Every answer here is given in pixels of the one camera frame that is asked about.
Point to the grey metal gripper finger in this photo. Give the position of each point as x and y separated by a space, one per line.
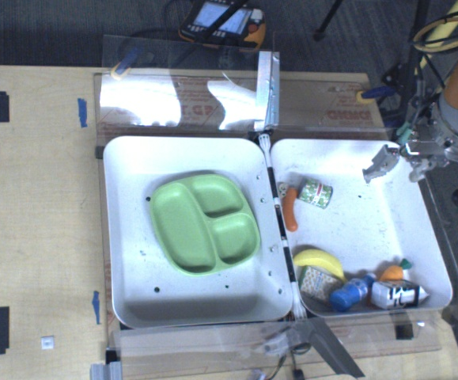
383 161
417 172

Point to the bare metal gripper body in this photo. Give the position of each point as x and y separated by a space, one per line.
438 145

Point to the orange sausage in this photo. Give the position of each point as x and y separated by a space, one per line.
290 212

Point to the green divided plate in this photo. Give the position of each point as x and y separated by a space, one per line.
189 228

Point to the green patterned carton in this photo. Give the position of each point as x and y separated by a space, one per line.
316 284

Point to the green and white can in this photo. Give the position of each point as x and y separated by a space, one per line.
315 193

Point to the white and black carton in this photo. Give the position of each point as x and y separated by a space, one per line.
394 294

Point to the blue bottle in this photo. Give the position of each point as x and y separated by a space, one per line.
349 294

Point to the white plastic tray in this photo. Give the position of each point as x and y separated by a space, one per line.
371 228
133 212

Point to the yellow banana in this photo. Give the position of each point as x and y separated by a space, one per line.
319 259

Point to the orange carrot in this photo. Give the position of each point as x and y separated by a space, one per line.
391 273

